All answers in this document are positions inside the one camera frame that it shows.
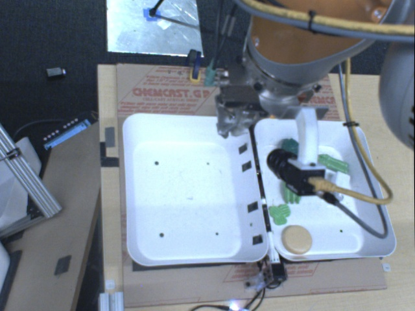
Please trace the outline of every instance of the silver reflective sheet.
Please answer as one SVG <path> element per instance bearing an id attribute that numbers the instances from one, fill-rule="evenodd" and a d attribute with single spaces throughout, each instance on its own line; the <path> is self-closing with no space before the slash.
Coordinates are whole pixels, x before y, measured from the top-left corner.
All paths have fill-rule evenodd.
<path id="1" fill-rule="evenodd" d="M 107 0 L 108 51 L 187 56 L 195 49 L 203 54 L 196 0 L 164 0 L 158 8 L 163 18 L 149 21 L 144 9 L 157 1 Z"/>

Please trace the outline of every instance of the beige round disc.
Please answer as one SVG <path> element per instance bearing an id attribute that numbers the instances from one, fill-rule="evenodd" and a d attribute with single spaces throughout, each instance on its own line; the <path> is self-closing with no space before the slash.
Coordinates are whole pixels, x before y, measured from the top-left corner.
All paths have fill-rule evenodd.
<path id="1" fill-rule="evenodd" d="M 309 231 L 300 225 L 289 225 L 285 228 L 282 241 L 285 249 L 296 255 L 303 255 L 310 250 L 313 244 Z"/>

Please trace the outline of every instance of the yellow cable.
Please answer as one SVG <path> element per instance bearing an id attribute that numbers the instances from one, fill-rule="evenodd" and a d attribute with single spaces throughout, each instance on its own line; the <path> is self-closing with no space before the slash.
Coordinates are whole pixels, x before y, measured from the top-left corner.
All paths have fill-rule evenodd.
<path id="1" fill-rule="evenodd" d="M 267 14 L 305 22 L 310 20 L 310 15 L 305 12 L 267 5 L 256 0 L 241 1 L 243 1 L 249 7 L 252 7 L 253 9 L 256 9 L 260 12 L 265 12 Z M 346 19 L 321 15 L 315 15 L 313 18 L 313 23 L 338 29 L 371 32 L 374 34 L 415 36 L 415 28 L 413 25 L 374 24 L 369 22 L 349 21 Z"/>
<path id="2" fill-rule="evenodd" d="M 346 92 L 346 106 L 349 112 L 350 120 L 353 120 L 353 115 L 351 112 L 351 105 L 350 105 L 350 73 L 351 73 L 351 63 L 350 59 L 346 60 L 346 79 L 344 81 L 344 89 Z M 357 146 L 359 147 L 359 151 L 361 152 L 364 162 L 366 163 L 366 166 L 370 169 L 373 176 L 375 176 L 376 180 L 381 184 L 382 188 L 386 191 L 387 197 L 383 199 L 377 199 L 373 197 L 366 196 L 364 194 L 361 194 L 359 192 L 355 192 L 352 190 L 340 188 L 334 183 L 327 181 L 324 178 L 309 178 L 308 182 L 314 186 L 314 191 L 326 191 L 326 192 L 339 192 L 341 194 L 345 194 L 348 196 L 351 196 L 353 198 L 357 198 L 360 200 L 363 200 L 368 203 L 373 203 L 376 205 L 386 205 L 389 204 L 393 199 L 393 193 L 390 187 L 387 185 L 387 183 L 384 181 L 384 179 L 381 177 L 381 175 L 376 171 L 375 167 L 372 165 L 372 162 L 370 161 L 370 158 L 368 154 L 366 153 L 365 149 L 363 148 L 363 144 L 361 142 L 361 139 L 359 138 L 359 135 L 357 134 L 356 127 L 352 126 L 351 131 L 353 132 L 353 135 L 355 136 Z"/>

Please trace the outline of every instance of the green object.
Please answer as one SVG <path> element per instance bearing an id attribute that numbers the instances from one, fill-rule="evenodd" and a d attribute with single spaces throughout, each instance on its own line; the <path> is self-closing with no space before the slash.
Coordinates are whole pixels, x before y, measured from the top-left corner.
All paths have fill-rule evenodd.
<path id="1" fill-rule="evenodd" d="M 349 164 L 344 161 L 335 159 L 328 154 L 320 154 L 318 156 L 318 162 L 328 169 L 334 170 L 335 172 L 342 172 L 345 174 L 349 173 Z"/>
<path id="2" fill-rule="evenodd" d="M 286 204 L 298 204 L 301 200 L 301 197 L 297 195 L 295 192 L 288 189 L 285 183 L 283 187 L 283 193 L 283 199 Z"/>
<path id="3" fill-rule="evenodd" d="M 216 77 L 216 69 L 212 69 L 213 67 L 213 60 L 209 63 L 208 67 L 206 68 L 206 77 L 205 77 L 205 86 L 215 86 L 215 77 Z"/>
<path id="4" fill-rule="evenodd" d="M 298 142 L 295 139 L 284 139 L 281 148 L 285 151 L 298 155 Z"/>
<path id="5" fill-rule="evenodd" d="M 287 204 L 270 206 L 268 213 L 274 219 L 276 225 L 285 225 L 287 223 L 287 217 L 290 216 L 291 210 Z"/>

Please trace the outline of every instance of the empty white tray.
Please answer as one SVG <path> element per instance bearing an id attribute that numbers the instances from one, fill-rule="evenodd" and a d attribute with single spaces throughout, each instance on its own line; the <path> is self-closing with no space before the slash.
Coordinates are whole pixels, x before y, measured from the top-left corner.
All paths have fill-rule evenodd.
<path id="1" fill-rule="evenodd" d="M 254 262 L 267 253 L 250 137 L 223 139 L 216 122 L 125 121 L 127 246 L 139 264 Z"/>
<path id="2" fill-rule="evenodd" d="M 349 164 L 350 188 L 363 194 L 371 195 L 357 156 L 351 145 L 349 133 L 342 122 L 318 121 L 319 154 L 345 161 Z M 368 152 L 366 138 L 358 129 L 362 143 Z M 281 180 L 267 166 L 268 154 L 280 147 L 284 139 L 298 140 L 297 127 L 294 120 L 264 119 L 255 126 L 255 139 L 261 175 L 264 184 L 267 205 L 284 204 L 281 193 Z M 377 195 L 381 189 L 371 175 Z M 360 219 L 376 231 L 382 233 L 383 226 L 376 205 L 345 196 L 342 204 L 354 212 Z M 289 204 L 291 215 L 286 225 L 275 225 L 271 220 L 274 245 L 277 252 L 293 261 L 326 260 L 341 258 L 381 257 L 394 252 L 396 239 L 389 215 L 385 206 L 385 214 L 389 234 L 385 239 L 372 236 L 357 225 L 337 207 L 326 203 L 316 196 L 302 197 L 299 204 Z M 283 245 L 281 235 L 288 225 L 300 225 L 306 228 L 313 239 L 311 249 L 303 255 L 295 255 Z"/>

